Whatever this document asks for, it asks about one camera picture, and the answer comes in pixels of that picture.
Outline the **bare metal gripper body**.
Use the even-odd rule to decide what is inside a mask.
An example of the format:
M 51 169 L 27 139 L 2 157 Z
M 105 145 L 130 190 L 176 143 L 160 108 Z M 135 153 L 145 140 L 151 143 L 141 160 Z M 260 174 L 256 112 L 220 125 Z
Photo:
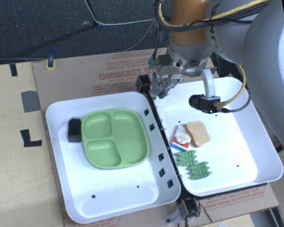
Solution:
M 150 67 L 154 69 L 153 84 L 156 91 L 166 91 L 183 82 L 185 77 L 195 77 L 205 68 L 205 59 L 188 60 L 177 53 L 159 55 L 150 58 Z

